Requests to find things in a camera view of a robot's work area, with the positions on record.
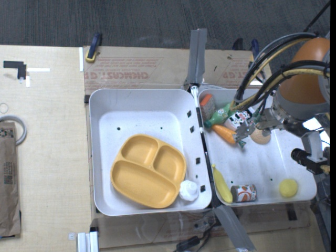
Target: wooden table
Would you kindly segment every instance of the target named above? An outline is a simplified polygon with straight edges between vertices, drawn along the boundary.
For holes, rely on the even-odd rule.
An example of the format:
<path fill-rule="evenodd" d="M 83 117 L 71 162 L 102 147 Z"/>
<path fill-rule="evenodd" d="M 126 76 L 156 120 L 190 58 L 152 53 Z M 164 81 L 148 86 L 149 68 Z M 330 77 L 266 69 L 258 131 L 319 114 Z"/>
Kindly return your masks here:
<path fill-rule="evenodd" d="M 69 240 L 69 234 L 88 232 L 94 209 L 79 48 L 0 46 L 0 56 L 23 61 L 27 68 L 50 69 L 30 72 L 27 88 L 25 82 L 17 80 L 16 69 L 0 68 L 0 103 L 8 105 L 6 114 L 22 118 L 28 131 L 17 149 L 22 232 L 19 238 L 1 240 L 0 250 L 76 251 L 76 241 Z M 259 252 L 323 251 L 315 216 L 309 209 L 307 215 L 309 227 L 253 233 L 250 237 Z M 106 250 L 174 248 L 175 243 Z M 209 249 L 235 251 L 227 236 L 210 239 L 204 251 Z"/>

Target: yellow divided plate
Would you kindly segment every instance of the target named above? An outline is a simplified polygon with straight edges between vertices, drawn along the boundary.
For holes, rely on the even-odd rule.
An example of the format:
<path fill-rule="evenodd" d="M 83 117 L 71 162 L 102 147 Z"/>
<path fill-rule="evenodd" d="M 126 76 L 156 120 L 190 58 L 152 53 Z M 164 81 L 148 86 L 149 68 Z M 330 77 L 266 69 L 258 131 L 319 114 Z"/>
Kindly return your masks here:
<path fill-rule="evenodd" d="M 170 206 L 184 180 L 186 161 L 173 146 L 146 134 L 128 138 L 111 168 L 113 187 L 151 208 Z"/>

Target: robotic arm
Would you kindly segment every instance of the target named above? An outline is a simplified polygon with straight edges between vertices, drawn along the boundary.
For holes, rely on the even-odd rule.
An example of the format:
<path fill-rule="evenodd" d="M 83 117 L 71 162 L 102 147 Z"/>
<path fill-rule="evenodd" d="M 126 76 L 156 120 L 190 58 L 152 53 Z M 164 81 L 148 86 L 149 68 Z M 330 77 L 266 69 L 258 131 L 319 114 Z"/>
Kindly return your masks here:
<path fill-rule="evenodd" d="M 291 63 L 265 79 L 256 94 L 244 100 L 245 88 L 263 67 L 280 52 L 301 41 L 306 42 Z M 232 111 L 243 111 L 259 104 L 253 116 L 237 129 L 235 140 L 251 135 L 256 128 L 262 130 L 264 136 L 274 129 L 286 130 L 300 137 L 304 147 L 304 150 L 294 149 L 291 157 L 313 174 L 325 172 L 324 166 L 328 164 L 330 149 L 322 149 L 320 130 L 308 130 L 303 124 L 317 115 L 329 117 L 329 79 L 329 39 L 310 33 L 298 33 L 275 40 L 256 57 L 230 105 Z M 269 96 L 273 97 L 272 105 L 266 108 Z M 327 134 L 329 127 L 324 127 Z"/>

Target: orange carrot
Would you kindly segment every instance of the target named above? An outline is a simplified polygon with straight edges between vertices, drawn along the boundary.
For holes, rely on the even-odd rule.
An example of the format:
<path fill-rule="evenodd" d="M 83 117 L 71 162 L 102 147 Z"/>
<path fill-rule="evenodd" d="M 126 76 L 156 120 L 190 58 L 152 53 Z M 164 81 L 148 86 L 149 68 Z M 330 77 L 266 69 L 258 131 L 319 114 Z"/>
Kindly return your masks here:
<path fill-rule="evenodd" d="M 219 125 L 219 124 L 214 124 L 211 126 L 211 128 L 220 136 L 222 137 L 225 141 L 231 143 L 231 144 L 235 144 L 237 143 L 235 141 L 235 139 L 233 138 L 233 135 L 236 134 L 235 131 L 225 127 L 225 126 L 222 126 L 222 125 Z M 244 147 L 244 145 L 246 144 L 244 141 L 242 140 L 239 140 L 238 141 L 238 144 L 240 145 L 241 148 Z"/>

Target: tin can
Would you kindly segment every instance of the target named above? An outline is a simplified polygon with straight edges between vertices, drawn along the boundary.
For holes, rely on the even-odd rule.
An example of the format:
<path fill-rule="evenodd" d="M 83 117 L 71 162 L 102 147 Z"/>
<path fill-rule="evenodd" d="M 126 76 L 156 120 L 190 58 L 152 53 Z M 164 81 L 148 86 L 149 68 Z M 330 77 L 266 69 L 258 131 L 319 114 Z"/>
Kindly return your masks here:
<path fill-rule="evenodd" d="M 231 187 L 234 203 L 253 202 L 257 199 L 257 189 L 254 184 Z"/>

